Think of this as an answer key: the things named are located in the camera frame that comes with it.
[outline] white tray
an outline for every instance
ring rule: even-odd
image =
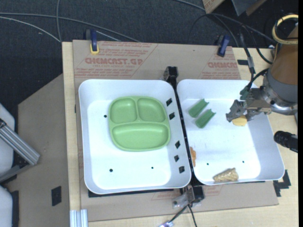
[[[130,152],[116,147],[110,136],[108,108],[124,96],[158,99],[169,121],[170,141],[161,149]],[[182,188],[191,179],[175,93],[161,80],[89,79],[79,87],[85,184],[96,194]]]
[[[239,100],[239,92],[247,84],[248,81],[243,80],[195,79],[178,84],[188,143],[196,151],[194,174],[201,183],[220,184],[214,182],[213,177],[234,167],[239,175],[237,182],[276,180],[284,174],[284,164],[267,115],[256,115],[244,127],[226,120],[225,114],[234,100]],[[216,114],[200,129],[188,110],[203,98],[209,102],[203,112],[212,109]]]

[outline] green plate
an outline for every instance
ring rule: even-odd
[[[127,96],[109,107],[109,130],[114,144],[128,151],[160,149],[170,140],[169,120],[163,104],[152,97]]]

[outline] blue clamp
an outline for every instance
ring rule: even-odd
[[[221,41],[221,46],[218,49],[217,55],[224,57],[226,47],[228,46],[228,43],[230,40],[231,40],[231,37],[229,35],[224,35],[223,40]]]
[[[90,39],[91,39],[90,53],[92,55],[98,55],[99,54],[99,46],[98,46],[98,42],[97,42],[97,33],[94,29],[90,30]]]

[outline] wooden table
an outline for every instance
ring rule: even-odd
[[[266,56],[270,56],[269,49],[261,50]],[[246,54],[242,48],[233,48],[237,60],[246,60]],[[255,62],[256,71],[268,67],[255,49],[250,49]],[[73,50],[72,43],[62,44],[63,54],[63,76],[64,76],[64,95],[66,113],[66,139],[68,156],[68,178],[69,178],[69,197],[70,210],[80,210],[80,186],[79,186],[79,166],[77,148],[77,129],[75,114],[75,89],[74,89],[74,70],[73,70]],[[241,79],[249,80],[250,74],[245,66],[239,66]],[[262,83],[262,78],[255,81],[257,86]],[[273,132],[278,130],[297,133],[297,123],[294,116],[284,116],[276,113],[269,115],[269,120]],[[281,156],[288,170],[291,186],[289,189],[281,191],[279,205],[269,207],[258,207],[249,209],[221,210],[210,212],[195,213],[197,225],[199,227],[285,227],[299,226],[298,208],[298,155],[287,148],[279,146]],[[155,216],[147,218],[130,218],[121,220],[109,220],[99,222],[89,222],[90,227],[157,227],[161,223],[171,219],[172,216]],[[192,216],[184,213],[175,221],[176,227],[194,226]]]

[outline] white plastic piece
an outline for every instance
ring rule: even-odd
[[[70,226],[71,227],[88,227],[89,219],[87,210],[71,210],[70,211]]]
[[[0,225],[11,227],[13,216],[13,198],[10,193],[0,186]]]
[[[164,105],[167,115],[175,113],[175,117],[169,120],[171,137],[168,145],[158,150],[130,152],[113,144],[104,115],[108,114],[111,102],[123,96],[153,97]],[[167,106],[166,101],[170,98],[172,103]],[[161,80],[89,79],[80,85],[79,99],[84,179],[92,192],[105,194],[188,185],[191,170],[175,93],[169,83]]]
[[[0,119],[4,120],[11,128],[15,128],[14,117],[0,104]],[[11,169],[13,164],[14,150],[0,139],[0,175]]]
[[[280,179],[284,164],[267,115],[256,115],[244,127],[226,120],[226,113],[239,92],[248,84],[244,80],[180,81],[177,87],[187,130],[189,146],[196,152],[194,174],[206,185],[233,182],[215,182],[213,177],[229,168],[236,168],[237,182],[255,182]],[[202,98],[209,102],[204,110],[216,115],[203,128],[195,125],[188,110]]]

